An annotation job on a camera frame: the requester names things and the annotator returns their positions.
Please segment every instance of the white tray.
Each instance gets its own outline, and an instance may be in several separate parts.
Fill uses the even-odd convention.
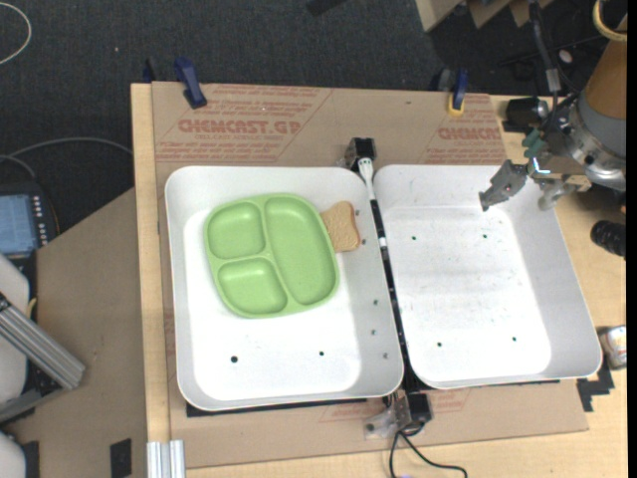
[[[601,349],[554,211],[527,186],[483,212],[496,166],[374,178],[411,365],[452,388],[587,376]]]
[[[245,319],[219,297],[203,246],[218,205],[293,193],[324,211],[340,200],[356,210],[365,245],[336,255],[333,298],[306,312]],[[177,378],[205,410],[383,396],[403,364],[364,184],[342,168],[187,166],[165,187],[173,280]]]

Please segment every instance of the black floor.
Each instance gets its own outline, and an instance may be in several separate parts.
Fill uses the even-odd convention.
[[[70,136],[130,146],[129,86],[142,81],[148,57],[166,80],[185,55],[202,82],[424,91],[443,68],[466,68],[472,92],[546,93],[537,58],[502,65],[535,51],[529,25],[516,27],[508,10],[477,30],[460,7],[427,34],[414,0],[344,0],[324,12],[309,6],[317,0],[0,1],[33,24],[31,44],[0,65],[0,154]],[[593,2],[558,0],[544,11],[555,45],[595,35]],[[25,34],[17,13],[0,6],[0,59]],[[569,49],[574,62],[564,68],[574,84],[584,85],[604,44]],[[20,158],[49,192],[63,231],[132,186],[130,156],[112,147],[64,144]],[[0,163],[0,184],[26,178]]]

